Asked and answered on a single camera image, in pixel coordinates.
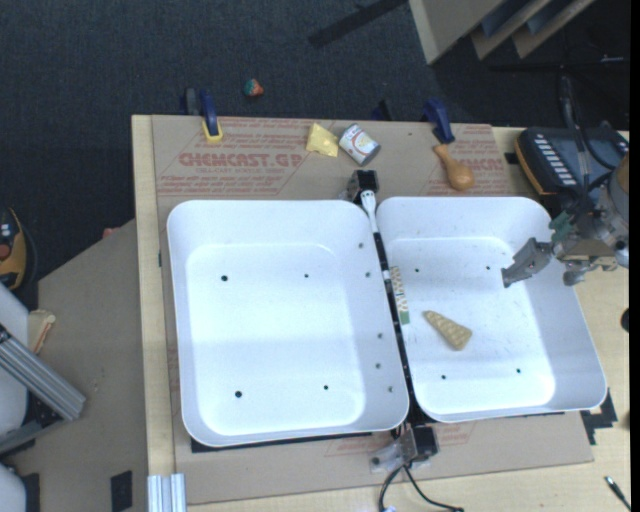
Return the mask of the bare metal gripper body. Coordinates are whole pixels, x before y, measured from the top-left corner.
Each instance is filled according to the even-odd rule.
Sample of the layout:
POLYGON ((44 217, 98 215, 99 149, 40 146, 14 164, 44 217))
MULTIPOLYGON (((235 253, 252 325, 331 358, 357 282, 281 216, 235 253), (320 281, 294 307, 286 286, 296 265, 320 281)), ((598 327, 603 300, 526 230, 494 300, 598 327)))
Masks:
POLYGON ((577 199, 555 217, 555 257, 568 269, 604 270, 629 267, 629 200, 577 199))

